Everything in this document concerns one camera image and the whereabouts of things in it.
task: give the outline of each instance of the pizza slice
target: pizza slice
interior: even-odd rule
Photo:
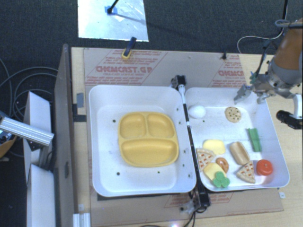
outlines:
[[[215,157],[215,154],[211,150],[197,148],[197,158],[200,172],[209,164]]]
[[[254,164],[252,161],[249,161],[245,164],[238,172],[237,177],[246,181],[248,183],[256,183],[255,174],[254,174]]]

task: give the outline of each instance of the yellow cheese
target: yellow cheese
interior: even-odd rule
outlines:
[[[226,177],[225,172],[223,169],[217,164],[217,163],[209,163],[203,170],[205,175],[210,179],[213,180],[216,178],[216,173],[217,172],[222,172],[224,176]]]
[[[203,148],[211,150],[216,155],[222,155],[225,153],[225,146],[222,140],[206,140],[203,143]]]

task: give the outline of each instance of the egg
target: egg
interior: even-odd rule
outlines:
[[[189,107],[188,114],[191,118],[202,119],[206,114],[206,110],[202,105],[193,105]]]

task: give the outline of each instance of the black floor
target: black floor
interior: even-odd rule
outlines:
[[[143,0],[149,42],[137,42],[136,49],[232,52],[237,41],[247,35],[275,37],[274,22],[282,17],[284,0]],[[303,0],[289,0],[287,19],[303,15]],[[77,0],[0,0],[0,58],[9,75],[31,67],[59,64],[62,45],[124,48],[125,42],[78,38]],[[243,53],[262,53],[263,40],[244,39]],[[44,69],[24,71],[11,80],[13,92],[22,79]],[[9,84],[0,64],[0,110],[10,114]],[[52,92],[54,79],[38,75],[27,79],[16,95],[29,89]],[[47,100],[48,93],[39,92]],[[18,106],[25,103],[25,94]],[[20,142],[12,152],[22,154]],[[0,227],[26,225],[26,184],[23,159],[11,152],[8,162],[0,162]]]

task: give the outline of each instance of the yellow plate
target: yellow plate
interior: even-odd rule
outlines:
[[[132,166],[166,166],[179,156],[174,123],[162,113],[124,115],[119,122],[118,138],[121,156]]]

